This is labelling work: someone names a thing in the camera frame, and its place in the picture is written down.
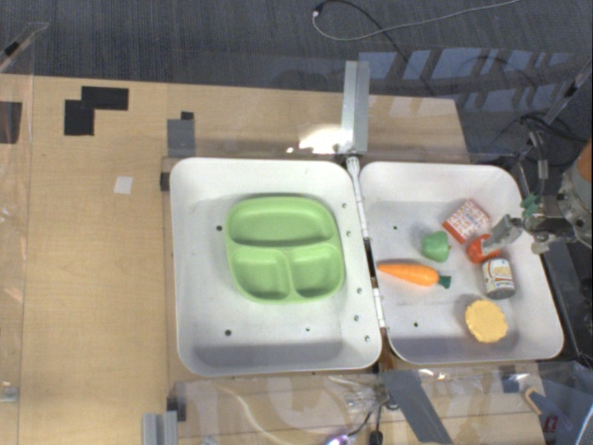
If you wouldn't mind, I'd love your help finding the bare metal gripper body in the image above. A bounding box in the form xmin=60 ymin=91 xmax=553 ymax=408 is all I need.
xmin=522 ymin=193 xmax=593 ymax=246

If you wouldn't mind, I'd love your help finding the red tomato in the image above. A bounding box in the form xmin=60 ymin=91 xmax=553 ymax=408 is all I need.
xmin=465 ymin=233 xmax=504 ymax=265

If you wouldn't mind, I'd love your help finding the orange and white carton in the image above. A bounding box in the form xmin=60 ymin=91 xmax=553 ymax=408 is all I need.
xmin=441 ymin=198 xmax=492 ymax=245

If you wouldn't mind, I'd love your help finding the small white can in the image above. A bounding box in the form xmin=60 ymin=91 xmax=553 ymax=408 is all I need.
xmin=481 ymin=257 xmax=517 ymax=300

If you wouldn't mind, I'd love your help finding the green pepper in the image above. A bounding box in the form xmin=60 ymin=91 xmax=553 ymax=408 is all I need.
xmin=420 ymin=230 xmax=452 ymax=263

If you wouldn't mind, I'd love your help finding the yellow round biscuit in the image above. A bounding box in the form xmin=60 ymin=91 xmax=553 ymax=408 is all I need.
xmin=464 ymin=298 xmax=510 ymax=345

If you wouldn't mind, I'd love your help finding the orange carrot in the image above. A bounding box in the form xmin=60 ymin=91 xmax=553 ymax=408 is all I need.
xmin=375 ymin=260 xmax=453 ymax=291

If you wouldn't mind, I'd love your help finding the white plastic tray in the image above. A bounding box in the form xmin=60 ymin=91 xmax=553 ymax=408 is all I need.
xmin=359 ymin=160 xmax=566 ymax=367
xmin=169 ymin=157 xmax=384 ymax=379

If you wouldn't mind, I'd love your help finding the thin black and white rod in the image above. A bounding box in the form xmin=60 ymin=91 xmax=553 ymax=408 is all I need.
xmin=345 ymin=155 xmax=388 ymax=331

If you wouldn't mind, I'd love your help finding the green divided plate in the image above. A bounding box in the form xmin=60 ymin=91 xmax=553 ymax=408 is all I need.
xmin=224 ymin=195 xmax=347 ymax=305

